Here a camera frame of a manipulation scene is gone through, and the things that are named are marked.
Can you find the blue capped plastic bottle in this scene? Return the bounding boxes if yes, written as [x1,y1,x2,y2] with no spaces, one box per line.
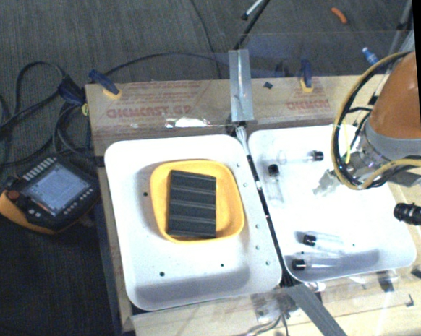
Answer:
[362,46,380,66]

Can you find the black cylinder on white bracket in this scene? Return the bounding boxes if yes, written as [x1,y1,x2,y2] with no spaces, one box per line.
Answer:
[392,201,421,235]

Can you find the thin black and white rod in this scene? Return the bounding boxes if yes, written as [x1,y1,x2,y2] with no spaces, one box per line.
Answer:
[234,123,292,290]

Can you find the orange toy carrot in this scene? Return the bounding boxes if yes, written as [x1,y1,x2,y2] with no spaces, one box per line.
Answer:
[330,6,349,26]

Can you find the yellow plate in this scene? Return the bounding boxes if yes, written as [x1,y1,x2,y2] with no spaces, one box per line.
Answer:
[147,155,247,246]

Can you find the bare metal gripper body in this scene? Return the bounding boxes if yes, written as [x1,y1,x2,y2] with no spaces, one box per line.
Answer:
[333,142,383,188]

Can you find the white plastic tray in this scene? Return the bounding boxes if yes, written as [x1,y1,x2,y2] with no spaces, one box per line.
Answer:
[102,129,285,314]
[246,117,420,288]

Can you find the dark grey ridged block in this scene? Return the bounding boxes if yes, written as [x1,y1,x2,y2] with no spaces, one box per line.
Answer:
[160,165,223,244]

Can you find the brown cardboard board red print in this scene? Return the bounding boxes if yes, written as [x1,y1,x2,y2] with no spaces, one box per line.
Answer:
[84,58,421,336]

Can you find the clear plastic bottle black cap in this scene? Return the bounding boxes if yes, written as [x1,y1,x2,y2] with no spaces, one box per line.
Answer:
[266,163,285,205]
[301,227,346,254]
[290,248,345,272]
[275,147,326,167]

